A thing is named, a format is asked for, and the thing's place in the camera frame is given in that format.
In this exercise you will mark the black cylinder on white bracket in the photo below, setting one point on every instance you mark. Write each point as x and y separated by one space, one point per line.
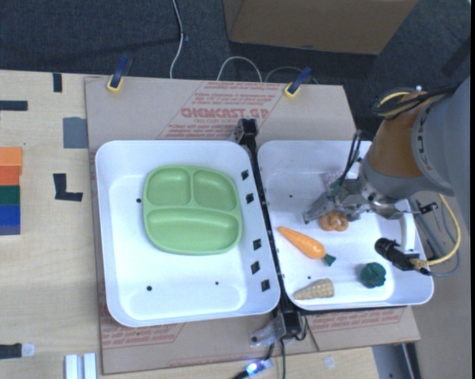
391 251

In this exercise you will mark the green cube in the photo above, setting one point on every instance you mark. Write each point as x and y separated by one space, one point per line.
8 196

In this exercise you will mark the brown cardboard box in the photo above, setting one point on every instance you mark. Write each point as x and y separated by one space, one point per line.
324 14

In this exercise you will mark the white plastic tray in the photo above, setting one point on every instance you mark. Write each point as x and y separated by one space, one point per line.
182 282
355 251

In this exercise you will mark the orange cube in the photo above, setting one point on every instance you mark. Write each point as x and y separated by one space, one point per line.
8 176
11 157

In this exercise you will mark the brown cardboard board red print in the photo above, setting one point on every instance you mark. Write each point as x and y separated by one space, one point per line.
142 109

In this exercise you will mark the pale yellow corn cob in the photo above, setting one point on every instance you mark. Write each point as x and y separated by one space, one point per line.
318 290

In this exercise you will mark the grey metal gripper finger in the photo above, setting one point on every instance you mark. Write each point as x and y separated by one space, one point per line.
351 214
316 210

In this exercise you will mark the green broccoli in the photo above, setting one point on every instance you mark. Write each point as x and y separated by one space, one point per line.
373 275

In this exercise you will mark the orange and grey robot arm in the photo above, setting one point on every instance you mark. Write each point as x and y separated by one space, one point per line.
427 148

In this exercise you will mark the orange carrot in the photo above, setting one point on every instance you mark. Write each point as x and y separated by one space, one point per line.
302 243

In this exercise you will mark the blue cube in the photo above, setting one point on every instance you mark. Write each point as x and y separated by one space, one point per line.
8 218

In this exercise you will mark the orange pretzel biscuit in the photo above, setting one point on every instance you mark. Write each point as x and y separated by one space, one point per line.
327 223

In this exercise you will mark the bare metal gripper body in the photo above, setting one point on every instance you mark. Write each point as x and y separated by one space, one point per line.
355 196

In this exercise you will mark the green divided plate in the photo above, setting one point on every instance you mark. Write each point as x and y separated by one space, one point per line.
189 227

